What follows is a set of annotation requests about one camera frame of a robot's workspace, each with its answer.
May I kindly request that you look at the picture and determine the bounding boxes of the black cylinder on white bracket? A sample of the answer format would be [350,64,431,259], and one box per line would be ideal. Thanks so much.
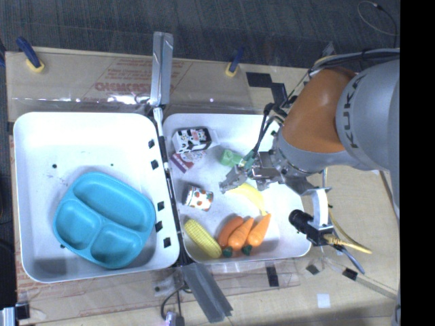
[288,186,336,248]

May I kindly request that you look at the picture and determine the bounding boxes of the green bottle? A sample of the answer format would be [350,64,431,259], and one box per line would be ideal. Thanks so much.
[220,149,244,168]

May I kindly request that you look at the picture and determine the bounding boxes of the white can with fruit print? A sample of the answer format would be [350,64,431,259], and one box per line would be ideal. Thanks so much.
[184,184,215,213]

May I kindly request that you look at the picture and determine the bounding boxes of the black and white cow-print carton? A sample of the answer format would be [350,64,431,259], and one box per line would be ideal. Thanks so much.
[171,127,213,154]

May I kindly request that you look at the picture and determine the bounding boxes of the orange carrot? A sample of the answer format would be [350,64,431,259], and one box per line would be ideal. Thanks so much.
[222,217,256,259]
[217,215,245,249]
[241,213,273,256]

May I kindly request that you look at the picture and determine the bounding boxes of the yellow banana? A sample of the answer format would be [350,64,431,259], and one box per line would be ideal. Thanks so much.
[225,181,269,217]

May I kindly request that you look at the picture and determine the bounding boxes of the white plastic tray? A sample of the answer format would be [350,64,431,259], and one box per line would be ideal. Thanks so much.
[12,111,181,284]
[162,113,313,266]

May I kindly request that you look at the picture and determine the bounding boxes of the blue divided plate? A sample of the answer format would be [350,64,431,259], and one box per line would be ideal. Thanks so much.
[52,171,157,270]

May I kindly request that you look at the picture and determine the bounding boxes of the brown cardboard board, red print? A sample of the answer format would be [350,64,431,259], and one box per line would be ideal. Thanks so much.
[5,46,302,325]

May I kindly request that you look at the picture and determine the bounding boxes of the yellow corn cob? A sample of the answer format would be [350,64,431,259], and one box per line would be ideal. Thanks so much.
[183,218,223,260]

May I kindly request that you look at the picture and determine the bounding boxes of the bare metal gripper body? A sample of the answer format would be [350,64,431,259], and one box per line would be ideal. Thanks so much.
[250,150,290,192]

